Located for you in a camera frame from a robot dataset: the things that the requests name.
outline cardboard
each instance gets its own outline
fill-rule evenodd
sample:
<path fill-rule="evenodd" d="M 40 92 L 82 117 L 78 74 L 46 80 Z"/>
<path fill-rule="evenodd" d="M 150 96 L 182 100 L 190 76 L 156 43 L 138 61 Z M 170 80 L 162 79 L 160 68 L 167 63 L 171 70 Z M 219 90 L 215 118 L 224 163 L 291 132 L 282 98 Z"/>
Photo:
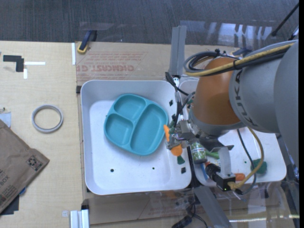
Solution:
<path fill-rule="evenodd" d="M 48 162 L 46 156 L 31 149 L 0 120 L 0 213 Z"/>

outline green can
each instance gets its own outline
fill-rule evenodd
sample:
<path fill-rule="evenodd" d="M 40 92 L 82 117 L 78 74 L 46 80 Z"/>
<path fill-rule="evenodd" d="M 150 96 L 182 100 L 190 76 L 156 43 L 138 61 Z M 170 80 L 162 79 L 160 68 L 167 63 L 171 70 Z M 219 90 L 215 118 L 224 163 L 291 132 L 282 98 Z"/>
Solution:
<path fill-rule="evenodd" d="M 206 150 L 199 142 L 190 145 L 194 164 L 201 164 L 207 161 Z"/>

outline qr code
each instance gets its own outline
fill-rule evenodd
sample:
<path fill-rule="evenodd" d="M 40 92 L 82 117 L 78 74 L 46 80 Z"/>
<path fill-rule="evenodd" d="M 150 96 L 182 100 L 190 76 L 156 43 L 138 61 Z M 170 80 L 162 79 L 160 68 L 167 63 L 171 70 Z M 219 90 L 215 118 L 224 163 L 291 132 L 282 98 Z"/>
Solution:
<path fill-rule="evenodd" d="M 27 164 L 29 164 L 29 166 L 35 171 L 38 171 L 42 166 L 42 163 L 34 155 L 27 160 Z"/>
<path fill-rule="evenodd" d="M 0 194 L 0 206 L 5 202 L 6 198 Z"/>

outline white tray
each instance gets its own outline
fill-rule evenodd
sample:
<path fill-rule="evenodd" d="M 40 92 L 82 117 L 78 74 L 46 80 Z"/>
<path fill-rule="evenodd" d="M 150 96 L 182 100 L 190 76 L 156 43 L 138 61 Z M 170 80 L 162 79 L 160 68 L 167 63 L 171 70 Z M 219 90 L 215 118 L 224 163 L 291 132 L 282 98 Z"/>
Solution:
<path fill-rule="evenodd" d="M 175 90 L 166 81 L 92 80 L 83 84 L 81 108 L 87 187 L 97 195 L 186 188 L 191 181 L 187 151 L 182 154 L 185 163 L 179 165 L 177 157 L 167 150 L 165 137 L 158 149 L 147 156 L 127 152 L 105 137 L 105 117 L 115 99 L 126 93 L 158 103 L 167 112 L 169 121 L 176 113 Z"/>
<path fill-rule="evenodd" d="M 184 81 L 180 84 L 180 89 L 185 92 L 193 92 L 196 90 L 197 83 L 197 80 Z M 188 119 L 187 110 L 184 110 L 184 118 Z M 240 133 L 251 158 L 253 160 L 261 158 L 260 147 L 251 132 L 247 128 L 242 128 L 240 129 Z M 257 174 L 256 182 L 281 181 L 286 176 L 286 165 L 276 135 L 273 133 L 261 133 L 257 131 L 255 131 L 255 133 L 263 145 L 264 161 L 267 163 L 265 174 Z M 232 150 L 229 151 L 231 171 L 233 173 L 243 173 L 247 176 L 251 172 L 251 164 L 238 137 L 237 131 L 231 130 L 227 134 L 219 137 L 218 140 L 223 145 L 234 145 Z M 216 183 L 211 179 L 205 179 L 201 165 L 195 164 L 194 166 L 195 175 L 201 184 L 209 187 L 216 186 Z M 246 183 L 252 183 L 253 178 L 254 177 L 252 176 Z"/>

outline green sponge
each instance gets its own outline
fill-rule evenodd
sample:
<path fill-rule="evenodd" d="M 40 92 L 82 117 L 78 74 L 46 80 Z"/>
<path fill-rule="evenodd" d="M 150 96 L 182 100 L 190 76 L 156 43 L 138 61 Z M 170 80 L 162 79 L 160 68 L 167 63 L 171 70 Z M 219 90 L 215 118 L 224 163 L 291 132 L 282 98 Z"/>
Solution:
<path fill-rule="evenodd" d="M 253 164 L 254 166 L 257 166 L 259 164 L 259 162 L 261 161 L 261 159 L 256 159 L 256 160 L 253 160 Z M 258 174 L 264 174 L 267 170 L 267 163 L 265 161 L 263 161 L 261 167 L 257 170 L 257 173 Z"/>

